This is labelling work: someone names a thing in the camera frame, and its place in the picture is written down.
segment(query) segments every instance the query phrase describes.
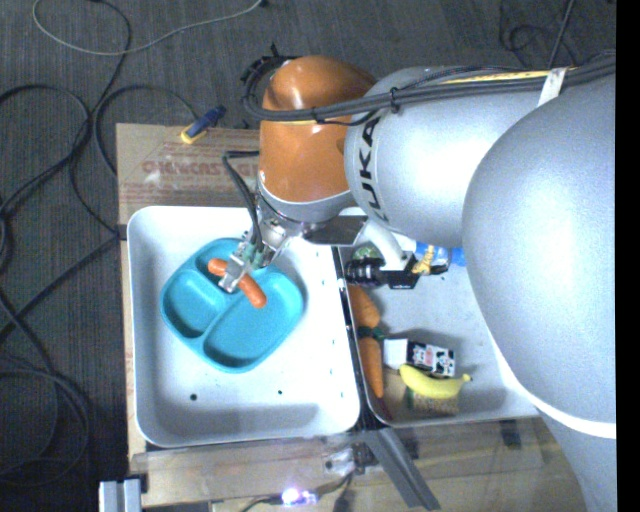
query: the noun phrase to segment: blue plate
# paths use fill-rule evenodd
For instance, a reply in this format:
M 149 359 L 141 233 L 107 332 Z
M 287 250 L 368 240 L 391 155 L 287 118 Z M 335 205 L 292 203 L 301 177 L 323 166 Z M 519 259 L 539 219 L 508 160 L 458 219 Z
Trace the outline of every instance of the blue plate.
M 297 325 L 304 307 L 296 284 L 275 266 L 252 277 L 267 296 L 257 309 L 240 290 L 227 293 L 207 270 L 212 258 L 228 260 L 240 240 L 221 238 L 191 256 L 162 288 L 160 312 L 171 331 L 214 367 L 240 373 L 264 361 Z

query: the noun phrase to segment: white cable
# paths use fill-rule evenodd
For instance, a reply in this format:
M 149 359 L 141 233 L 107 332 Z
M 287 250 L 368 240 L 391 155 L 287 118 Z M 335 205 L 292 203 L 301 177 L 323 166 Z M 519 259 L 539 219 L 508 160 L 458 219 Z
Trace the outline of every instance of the white cable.
M 60 43 L 61 45 L 66 46 L 68 48 L 71 48 L 73 50 L 76 50 L 76 51 L 79 51 L 79 52 L 83 52 L 83 53 L 88 53 L 90 55 L 100 55 L 100 56 L 103 56 L 103 57 L 118 57 L 120 55 L 125 55 L 127 53 L 134 53 L 134 52 L 139 52 L 141 50 L 146 50 L 147 48 L 150 48 L 154 44 L 157 44 L 160 41 L 164 41 L 165 39 L 168 39 L 169 37 L 174 36 L 179 32 L 183 32 L 185 30 L 190 30 L 190 29 L 195 28 L 195 27 L 200 27 L 202 25 L 210 25 L 212 23 L 218 23 L 220 21 L 230 20 L 230 19 L 242 16 L 243 14 L 248 14 L 249 12 L 253 11 L 256 7 L 258 7 L 263 2 L 263 0 L 258 0 L 251 7 L 249 7 L 248 9 L 245 9 L 244 11 L 236 12 L 234 14 L 230 14 L 229 16 L 222 16 L 220 18 L 214 18 L 214 19 L 211 19 L 211 20 L 200 21 L 198 23 L 193 23 L 191 25 L 186 25 L 184 27 L 177 28 L 175 30 L 172 30 L 171 32 L 168 32 L 167 34 L 163 35 L 162 37 L 159 37 L 158 39 L 155 39 L 155 40 L 151 41 L 150 43 L 147 43 L 147 44 L 145 44 L 143 46 L 138 46 L 136 48 L 131 48 L 129 50 L 122 50 L 122 51 L 118 51 L 118 52 L 98 52 L 98 51 L 93 51 L 93 50 L 87 50 L 86 48 L 81 48 L 79 46 L 75 46 L 75 45 L 73 45 L 71 43 L 68 43 L 67 41 L 63 41 L 62 39 L 54 36 L 46 28 L 44 28 L 42 26 L 42 24 L 40 23 L 40 20 L 38 18 L 38 13 L 37 13 L 38 5 L 40 4 L 41 1 L 42 0 L 35 0 L 35 2 L 33 3 L 33 8 L 31 10 L 31 15 L 32 15 L 33 21 L 35 22 L 37 27 L 45 35 L 49 36 L 51 39 L 53 39 L 57 43 Z

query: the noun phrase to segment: black floor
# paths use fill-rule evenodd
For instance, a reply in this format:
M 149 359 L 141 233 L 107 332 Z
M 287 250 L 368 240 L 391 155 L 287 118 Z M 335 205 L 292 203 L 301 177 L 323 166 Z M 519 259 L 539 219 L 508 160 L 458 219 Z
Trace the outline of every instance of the black floor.
M 220 126 L 257 128 L 240 76 L 272 44 L 380 78 L 581 64 L 616 46 L 605 0 L 269 0 L 203 23 L 254 4 L 0 3 L 2 511 L 96 510 L 98 482 L 127 472 L 115 123 L 187 125 L 223 104 Z

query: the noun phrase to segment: toy banana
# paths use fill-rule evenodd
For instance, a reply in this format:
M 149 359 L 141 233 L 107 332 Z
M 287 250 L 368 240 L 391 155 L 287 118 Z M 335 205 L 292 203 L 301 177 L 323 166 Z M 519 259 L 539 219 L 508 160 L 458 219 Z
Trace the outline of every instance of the toy banana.
M 400 377 L 411 391 L 434 400 L 455 398 L 462 386 L 471 380 L 471 376 L 466 373 L 458 378 L 431 377 L 409 364 L 400 366 Z

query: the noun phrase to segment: orange carrot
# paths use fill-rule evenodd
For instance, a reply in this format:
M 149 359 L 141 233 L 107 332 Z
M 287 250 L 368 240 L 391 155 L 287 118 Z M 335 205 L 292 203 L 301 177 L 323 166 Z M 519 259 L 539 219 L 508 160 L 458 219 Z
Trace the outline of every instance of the orange carrot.
M 207 264 L 207 270 L 213 275 L 222 276 L 227 268 L 227 262 L 220 258 L 212 258 Z M 242 276 L 238 281 L 238 288 L 240 288 L 249 299 L 249 302 L 255 308 L 263 308 L 267 304 L 267 296 L 260 288 L 260 285 L 256 283 L 255 279 L 249 274 Z
M 380 311 L 361 286 L 347 285 L 356 327 L 373 329 L 380 323 Z
M 364 378 L 378 397 L 384 396 L 384 381 L 382 378 L 382 349 L 375 338 L 364 337 L 358 340 L 358 350 Z

